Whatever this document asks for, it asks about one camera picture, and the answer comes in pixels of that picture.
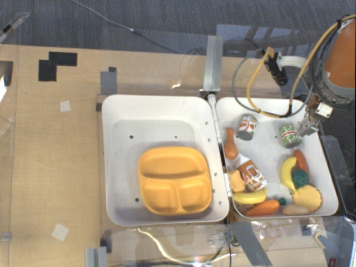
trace orange divided plate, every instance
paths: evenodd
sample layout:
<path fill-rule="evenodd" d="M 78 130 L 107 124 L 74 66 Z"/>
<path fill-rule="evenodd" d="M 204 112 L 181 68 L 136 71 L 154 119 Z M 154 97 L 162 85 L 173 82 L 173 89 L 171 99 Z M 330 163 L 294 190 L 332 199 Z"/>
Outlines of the orange divided plate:
<path fill-rule="evenodd" d="M 206 160 L 191 147 L 158 147 L 144 152 L 139 160 L 139 184 L 146 207 L 158 215 L 201 212 L 212 199 Z"/>

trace toy banana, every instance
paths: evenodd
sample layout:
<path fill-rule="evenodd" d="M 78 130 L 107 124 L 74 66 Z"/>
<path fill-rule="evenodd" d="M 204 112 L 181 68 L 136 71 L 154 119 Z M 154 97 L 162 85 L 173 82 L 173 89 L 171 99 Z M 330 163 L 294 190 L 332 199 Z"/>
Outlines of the toy banana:
<path fill-rule="evenodd" d="M 258 204 L 266 200 L 267 189 L 264 188 L 257 192 L 237 192 L 233 196 L 234 200 L 241 204 Z"/>
<path fill-rule="evenodd" d="M 291 171 L 293 169 L 293 167 L 296 164 L 296 157 L 295 156 L 291 156 L 289 158 L 287 158 L 283 164 L 282 164 L 282 168 L 281 168 L 281 180 L 282 183 L 287 186 L 289 189 L 291 189 L 293 192 L 296 191 L 295 187 L 294 187 L 294 183 L 291 177 Z"/>

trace wooden table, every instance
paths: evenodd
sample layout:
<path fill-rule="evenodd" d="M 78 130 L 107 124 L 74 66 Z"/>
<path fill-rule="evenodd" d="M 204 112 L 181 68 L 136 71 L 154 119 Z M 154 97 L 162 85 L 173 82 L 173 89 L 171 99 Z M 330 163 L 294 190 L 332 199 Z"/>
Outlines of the wooden table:
<path fill-rule="evenodd" d="M 58 66 L 57 82 L 39 82 L 38 61 L 47 60 L 49 51 L 77 53 L 77 66 Z M 120 93 L 195 96 L 202 86 L 205 57 L 1 46 L 0 60 L 14 61 L 13 84 L 2 103 L 12 102 L 2 113 L 16 120 L 0 137 L 13 145 L 0 151 L 0 161 L 7 165 L 1 164 L 6 170 L 0 175 L 1 228 L 12 233 L 9 246 L 0 245 L 0 266 L 84 266 L 85 249 L 97 248 L 102 234 L 96 112 L 100 72 L 117 68 Z M 222 94 L 228 92 L 239 61 L 223 58 Z M 256 63 L 249 62 L 237 87 L 245 87 Z M 266 75 L 265 70 L 259 75 L 255 96 L 279 96 L 277 85 L 270 77 L 264 78 Z M 70 102 L 70 111 L 61 112 L 63 101 Z M 13 151 L 13 162 L 8 161 L 12 157 L 9 151 Z M 64 241 L 51 236 L 57 223 L 69 228 Z M 130 242 L 135 241 L 118 238 L 122 247 L 116 260 L 126 260 L 130 252 L 125 248 L 132 250 Z M 312 238 L 291 236 L 279 241 L 268 253 L 275 265 L 325 266 L 322 249 Z M 144 242 L 153 244 L 149 238 Z M 239 266 L 249 266 L 241 248 L 238 252 L 240 260 L 234 260 Z M 228 261 L 222 262 L 221 266 L 226 266 Z"/>

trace gray carpet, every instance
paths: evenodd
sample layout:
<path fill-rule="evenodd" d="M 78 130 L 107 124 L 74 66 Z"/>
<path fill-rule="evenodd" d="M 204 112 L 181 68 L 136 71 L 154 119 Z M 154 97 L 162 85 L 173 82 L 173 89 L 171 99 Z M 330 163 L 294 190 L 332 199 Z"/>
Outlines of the gray carpet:
<path fill-rule="evenodd" d="M 108 19 L 186 53 L 205 54 L 206 35 L 223 25 L 324 32 L 355 12 L 356 0 L 78 0 Z M 30 17 L 19 29 L 22 45 L 170 52 L 105 21 L 70 0 L 0 0 L 0 26 L 17 12 Z M 336 111 L 325 123 L 336 136 L 355 174 L 355 113 Z"/>

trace green can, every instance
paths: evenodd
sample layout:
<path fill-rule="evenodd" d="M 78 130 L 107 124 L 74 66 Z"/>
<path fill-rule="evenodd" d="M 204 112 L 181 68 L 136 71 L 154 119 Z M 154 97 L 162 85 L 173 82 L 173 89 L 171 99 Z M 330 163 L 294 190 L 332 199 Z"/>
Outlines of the green can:
<path fill-rule="evenodd" d="M 300 138 L 296 135 L 296 130 L 293 124 L 281 127 L 279 133 L 286 149 L 291 149 L 300 144 Z"/>

